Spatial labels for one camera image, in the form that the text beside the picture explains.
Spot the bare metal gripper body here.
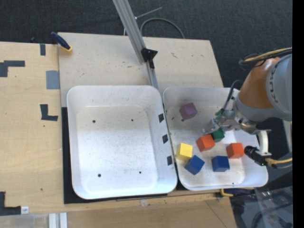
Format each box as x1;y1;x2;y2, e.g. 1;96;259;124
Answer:
218;109;259;135

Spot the green cube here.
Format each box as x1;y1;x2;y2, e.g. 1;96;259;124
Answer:
211;128;226;143

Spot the orange cube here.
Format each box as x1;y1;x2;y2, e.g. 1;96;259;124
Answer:
226;142;245;160
196;134;216;152

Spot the purple cube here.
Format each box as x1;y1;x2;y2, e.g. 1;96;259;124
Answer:
179;102;199;121

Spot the white plastic tray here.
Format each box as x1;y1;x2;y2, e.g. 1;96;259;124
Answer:
162;86;269;192
66;85;179;200

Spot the yellow cube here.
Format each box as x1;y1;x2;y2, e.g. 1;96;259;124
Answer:
175;142;194;162

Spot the blue cube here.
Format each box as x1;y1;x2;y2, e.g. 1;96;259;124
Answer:
184;154;206;176
211;155;230;173

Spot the pale wood board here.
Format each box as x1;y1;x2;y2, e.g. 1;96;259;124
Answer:
57;32;255;200

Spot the black cylinder on white bracket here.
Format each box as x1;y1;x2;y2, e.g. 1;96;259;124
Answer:
244;129;273;167

